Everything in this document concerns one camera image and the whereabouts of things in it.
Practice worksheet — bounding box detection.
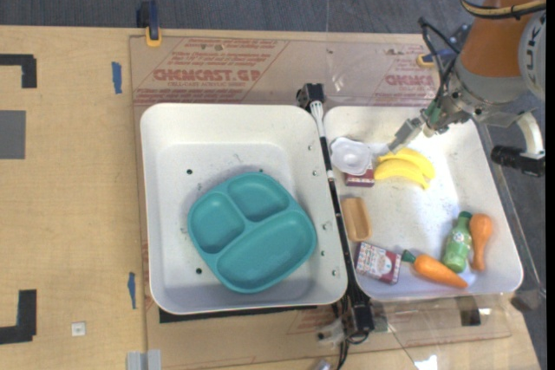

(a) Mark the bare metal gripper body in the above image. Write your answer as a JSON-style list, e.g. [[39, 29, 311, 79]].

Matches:
[[421, 75, 493, 134]]

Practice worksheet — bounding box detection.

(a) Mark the yellow banana bunch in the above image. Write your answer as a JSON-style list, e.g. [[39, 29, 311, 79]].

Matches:
[[373, 146, 436, 191]]

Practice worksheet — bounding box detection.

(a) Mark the white fried egg toy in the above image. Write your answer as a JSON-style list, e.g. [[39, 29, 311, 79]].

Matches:
[[330, 137, 375, 177]]

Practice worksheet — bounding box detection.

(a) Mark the small dark red box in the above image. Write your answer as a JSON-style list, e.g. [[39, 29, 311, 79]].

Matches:
[[344, 168, 375, 188]]

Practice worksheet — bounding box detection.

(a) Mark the white plastic tray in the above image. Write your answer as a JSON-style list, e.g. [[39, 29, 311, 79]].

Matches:
[[323, 105, 525, 302], [139, 102, 349, 316]]

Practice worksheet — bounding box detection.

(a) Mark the thin black and white rod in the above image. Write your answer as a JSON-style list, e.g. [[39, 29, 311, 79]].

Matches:
[[309, 100, 363, 309]]

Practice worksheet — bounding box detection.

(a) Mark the tan hot dog bun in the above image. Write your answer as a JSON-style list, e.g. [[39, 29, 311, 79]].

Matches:
[[341, 197, 373, 243]]

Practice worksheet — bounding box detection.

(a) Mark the green bottle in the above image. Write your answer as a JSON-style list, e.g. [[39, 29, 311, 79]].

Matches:
[[441, 211, 474, 274]]

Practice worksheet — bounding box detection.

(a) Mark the orange chicken drumstick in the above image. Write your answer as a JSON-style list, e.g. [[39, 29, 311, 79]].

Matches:
[[468, 213, 494, 272]]

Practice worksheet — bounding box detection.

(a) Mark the red printed carton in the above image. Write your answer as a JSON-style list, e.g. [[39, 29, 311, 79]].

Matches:
[[354, 241, 402, 285]]

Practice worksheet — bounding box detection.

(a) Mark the orange carrot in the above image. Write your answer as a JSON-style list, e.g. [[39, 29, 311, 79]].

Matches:
[[401, 250, 470, 289]]

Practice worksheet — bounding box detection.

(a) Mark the teal divided plate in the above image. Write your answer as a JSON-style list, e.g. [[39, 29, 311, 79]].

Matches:
[[186, 172, 318, 295]]

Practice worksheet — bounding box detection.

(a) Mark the brown cardboard board red print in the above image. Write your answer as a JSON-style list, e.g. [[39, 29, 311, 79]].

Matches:
[[128, 34, 515, 370]]

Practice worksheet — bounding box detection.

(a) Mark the black cylinder on white bracket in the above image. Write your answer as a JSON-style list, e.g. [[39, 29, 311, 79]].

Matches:
[[490, 111, 546, 179]]

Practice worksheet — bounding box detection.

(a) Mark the black block with thin wires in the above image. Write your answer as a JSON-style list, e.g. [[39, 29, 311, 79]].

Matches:
[[349, 302, 376, 335], [296, 82, 326, 109]]

